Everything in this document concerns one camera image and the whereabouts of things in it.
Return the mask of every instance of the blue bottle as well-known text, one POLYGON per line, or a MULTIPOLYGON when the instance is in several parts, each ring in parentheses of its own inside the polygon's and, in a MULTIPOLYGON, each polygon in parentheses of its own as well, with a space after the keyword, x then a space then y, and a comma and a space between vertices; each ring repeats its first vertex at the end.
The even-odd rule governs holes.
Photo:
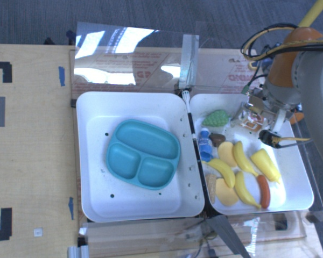
POLYGON ((208 162, 213 158, 213 143, 209 138, 209 130, 207 128, 202 128, 199 138, 199 150, 201 160, 208 162))

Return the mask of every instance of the banana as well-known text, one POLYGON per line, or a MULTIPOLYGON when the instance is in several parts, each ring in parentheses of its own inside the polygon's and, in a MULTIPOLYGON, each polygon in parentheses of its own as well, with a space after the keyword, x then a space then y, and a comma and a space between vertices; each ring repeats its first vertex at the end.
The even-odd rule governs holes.
POLYGON ((235 173, 227 163, 217 158, 211 159, 209 162, 205 163, 219 171, 228 187, 233 188, 235 186, 235 173))
POLYGON ((254 170, 248 158, 244 154, 243 143, 238 141, 233 146, 233 157, 235 158, 238 166, 245 172, 252 173, 255 177, 258 176, 258 173, 254 170))
POLYGON ((267 151, 263 148, 255 152, 251 157, 252 162, 271 182, 280 183, 281 174, 269 157, 267 151))
POLYGON ((245 186, 244 173, 242 171, 238 171, 236 173, 235 190, 239 199, 241 199, 243 203, 254 205, 258 209, 261 208, 261 205, 255 201, 254 197, 250 194, 247 187, 245 186))

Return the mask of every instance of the blue plate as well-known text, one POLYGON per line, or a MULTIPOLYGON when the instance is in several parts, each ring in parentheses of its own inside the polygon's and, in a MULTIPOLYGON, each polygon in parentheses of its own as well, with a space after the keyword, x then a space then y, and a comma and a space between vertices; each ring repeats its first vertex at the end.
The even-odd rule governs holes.
POLYGON ((106 155, 109 171, 139 187, 158 190, 172 180, 180 144, 169 131, 139 120, 125 120, 115 129, 106 155))

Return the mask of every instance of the sausage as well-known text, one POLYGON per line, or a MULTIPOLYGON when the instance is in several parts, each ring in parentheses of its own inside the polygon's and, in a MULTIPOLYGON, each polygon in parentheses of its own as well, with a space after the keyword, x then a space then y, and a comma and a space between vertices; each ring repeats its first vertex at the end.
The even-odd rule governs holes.
POLYGON ((258 175, 257 182, 261 190, 261 207, 266 209, 270 204, 269 184, 264 175, 258 175))

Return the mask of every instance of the table surface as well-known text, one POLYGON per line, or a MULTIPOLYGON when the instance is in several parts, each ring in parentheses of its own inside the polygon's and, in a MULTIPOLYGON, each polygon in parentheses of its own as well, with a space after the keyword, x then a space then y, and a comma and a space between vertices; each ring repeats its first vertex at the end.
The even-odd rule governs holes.
MULTIPOLYGON (((73 50, 72 46, 0 45, 0 61, 12 64, 13 78, 12 83, 3 83, 0 70, 0 96, 5 97, 5 126, 0 127, 0 215, 2 208, 12 208, 12 236, 0 241, 0 257, 12 253, 15 257, 67 257, 67 248, 77 245, 79 196, 69 60, 73 50), (59 67, 65 70, 64 86, 59 67), (42 236, 34 236, 36 228, 43 229, 42 236)), ((323 257, 314 225, 304 228, 305 237, 258 243, 256 253, 323 257)))

